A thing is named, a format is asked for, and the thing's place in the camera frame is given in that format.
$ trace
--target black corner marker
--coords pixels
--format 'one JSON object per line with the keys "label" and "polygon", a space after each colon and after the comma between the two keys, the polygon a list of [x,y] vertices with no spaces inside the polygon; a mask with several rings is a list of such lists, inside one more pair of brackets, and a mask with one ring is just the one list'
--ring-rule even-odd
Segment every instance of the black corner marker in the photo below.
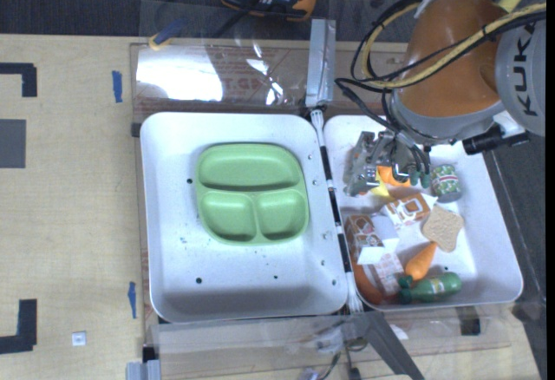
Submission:
{"label": "black corner marker", "polygon": [[17,334],[0,337],[0,355],[32,351],[36,344],[36,299],[19,300]]}
{"label": "black corner marker", "polygon": [[36,67],[30,62],[0,62],[0,75],[21,75],[21,96],[36,98]]}

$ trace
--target toy bottle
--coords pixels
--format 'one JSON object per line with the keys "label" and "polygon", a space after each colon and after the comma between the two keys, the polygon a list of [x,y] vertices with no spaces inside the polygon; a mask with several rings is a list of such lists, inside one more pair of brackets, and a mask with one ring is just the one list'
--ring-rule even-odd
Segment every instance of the toy bottle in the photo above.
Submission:
{"label": "toy bottle", "polygon": [[432,303],[460,291],[462,283],[454,272],[445,272],[439,277],[424,278],[412,288],[399,291],[399,302],[407,305],[413,301]]}

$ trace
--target white tray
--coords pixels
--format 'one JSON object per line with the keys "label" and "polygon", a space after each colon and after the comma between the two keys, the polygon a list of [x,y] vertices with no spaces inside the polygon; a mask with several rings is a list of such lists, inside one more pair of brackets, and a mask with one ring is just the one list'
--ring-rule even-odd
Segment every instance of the white tray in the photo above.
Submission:
{"label": "white tray", "polygon": [[[335,116],[324,126],[324,140],[342,216],[353,210],[376,212],[384,204],[382,197],[372,193],[349,197],[343,192],[343,172],[349,151],[364,130],[378,133],[383,127],[364,115]],[[438,303],[372,307],[381,311],[410,311],[512,302],[522,292],[522,274],[482,155],[467,155],[458,142],[453,146],[433,147],[430,158],[432,166],[454,165],[463,195],[455,202],[439,206],[457,212],[465,220],[455,250],[449,253],[441,249],[436,251],[430,275],[447,269],[456,272],[462,280],[462,290]],[[391,194],[401,198],[415,191],[430,193],[429,189],[423,191],[418,186],[396,187]],[[415,249],[428,242],[420,230],[421,225],[415,224],[399,231],[400,242],[396,253],[403,266],[415,255]]]}
{"label": "white tray", "polygon": [[[299,237],[263,246],[212,239],[198,214],[194,170],[206,148],[265,142],[290,150],[303,169],[310,220]],[[316,132],[294,115],[159,113],[140,130],[150,294],[174,323],[330,314],[347,282]]]}

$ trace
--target wooden surface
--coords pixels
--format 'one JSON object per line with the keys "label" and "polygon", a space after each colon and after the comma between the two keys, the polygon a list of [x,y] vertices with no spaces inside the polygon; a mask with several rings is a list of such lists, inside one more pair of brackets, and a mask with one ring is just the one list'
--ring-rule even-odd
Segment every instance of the wooden surface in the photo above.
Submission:
{"label": "wooden surface", "polygon": [[[1,62],[33,62],[38,71],[37,98],[21,97],[20,76],[0,75],[0,119],[27,121],[26,168],[0,169],[0,336],[16,333],[19,299],[38,302],[37,345],[0,355],[2,379],[124,378],[126,363],[140,360],[145,330],[129,57],[130,43],[140,41],[0,36]],[[122,74],[122,102],[114,98],[115,70]],[[137,318],[127,298],[130,282]],[[507,310],[500,320],[500,347],[493,336],[481,351],[414,349],[416,364],[431,379],[539,378],[521,323]],[[72,345],[76,331],[87,332],[85,346]],[[381,360],[358,366],[363,378],[403,378],[392,377]],[[329,379],[346,378],[338,368]]]}

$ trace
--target green plate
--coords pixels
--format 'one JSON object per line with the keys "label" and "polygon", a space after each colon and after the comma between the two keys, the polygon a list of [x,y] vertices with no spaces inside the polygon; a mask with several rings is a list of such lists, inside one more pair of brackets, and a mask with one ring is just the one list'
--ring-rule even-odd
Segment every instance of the green plate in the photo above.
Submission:
{"label": "green plate", "polygon": [[303,170],[283,147],[212,146],[200,155],[195,173],[200,219],[218,241],[280,243],[296,238],[308,225]]}

